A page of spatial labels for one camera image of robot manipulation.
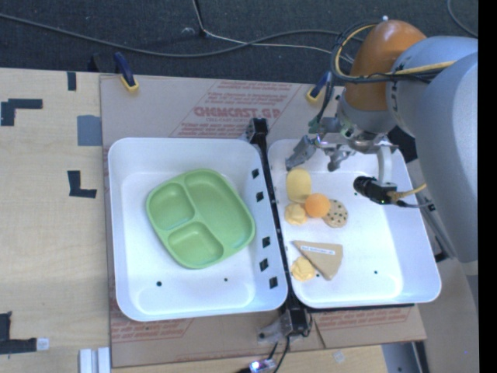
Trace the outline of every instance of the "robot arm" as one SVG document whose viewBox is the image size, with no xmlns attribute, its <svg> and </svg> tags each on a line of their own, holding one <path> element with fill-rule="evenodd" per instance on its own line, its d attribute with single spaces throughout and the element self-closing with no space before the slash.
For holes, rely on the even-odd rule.
<svg viewBox="0 0 497 373">
<path fill-rule="evenodd" d="M 367 28 L 372 30 L 345 75 L 342 48 Z M 337 40 L 331 73 L 346 82 L 337 114 L 319 117 L 316 138 L 302 139 L 287 168 L 298 164 L 302 151 L 308 159 L 320 148 L 333 171 L 355 152 L 377 153 L 398 125 L 415 139 L 424 180 L 478 309 L 478 40 L 425 37 L 395 20 L 359 25 Z M 389 191 L 381 181 L 373 185 Z"/>
</svg>

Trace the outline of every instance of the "cardboard box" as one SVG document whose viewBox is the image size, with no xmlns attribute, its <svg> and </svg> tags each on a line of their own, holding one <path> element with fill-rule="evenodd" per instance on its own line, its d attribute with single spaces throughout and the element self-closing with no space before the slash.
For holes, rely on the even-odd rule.
<svg viewBox="0 0 497 373">
<path fill-rule="evenodd" d="M 119 310 L 106 155 L 112 143 L 126 137 L 243 138 L 252 117 L 266 118 L 268 145 L 300 138 L 308 132 L 308 121 L 321 108 L 321 100 L 312 104 L 305 99 L 311 85 L 147 76 L 138 77 L 138 82 L 139 90 L 129 93 L 118 75 L 100 79 L 113 367 L 264 357 L 274 344 L 261 342 L 258 331 L 275 322 L 278 311 L 136 322 Z M 311 316 L 310 335 L 294 339 L 291 352 L 426 338 L 415 305 Z"/>
</svg>

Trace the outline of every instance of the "orange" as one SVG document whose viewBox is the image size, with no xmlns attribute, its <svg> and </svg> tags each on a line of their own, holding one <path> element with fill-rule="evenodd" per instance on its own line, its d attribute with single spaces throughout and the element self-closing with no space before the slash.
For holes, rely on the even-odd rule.
<svg viewBox="0 0 497 373">
<path fill-rule="evenodd" d="M 322 193 L 312 193 L 304 203 L 305 212 L 313 218 L 323 218 L 331 206 L 332 202 Z"/>
</svg>

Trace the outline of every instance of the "divided green plate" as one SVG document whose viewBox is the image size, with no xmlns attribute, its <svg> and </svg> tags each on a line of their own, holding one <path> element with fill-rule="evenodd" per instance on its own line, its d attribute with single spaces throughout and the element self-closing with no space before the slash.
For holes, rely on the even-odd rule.
<svg viewBox="0 0 497 373">
<path fill-rule="evenodd" d="M 154 188 L 147 198 L 147 214 L 165 248 L 186 268 L 219 263 L 255 235 L 244 201 L 211 169 L 192 170 Z"/>
</svg>

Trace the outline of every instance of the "wooden table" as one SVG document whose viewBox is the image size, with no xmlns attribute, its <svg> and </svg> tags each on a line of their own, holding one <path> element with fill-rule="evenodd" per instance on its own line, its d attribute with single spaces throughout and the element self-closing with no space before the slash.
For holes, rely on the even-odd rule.
<svg viewBox="0 0 497 373">
<path fill-rule="evenodd" d="M 0 126 L 0 313 L 12 311 L 10 338 L 47 337 L 49 350 L 0 355 L 0 372 L 77 372 L 78 351 L 109 347 L 103 152 L 78 146 L 77 117 L 100 116 L 99 74 L 0 69 L 0 101 L 42 99 Z M 68 171 L 95 198 L 70 197 Z M 381 346 L 289 353 L 281 372 L 387 371 Z M 184 362 L 127 372 L 217 372 L 253 357 Z"/>
</svg>

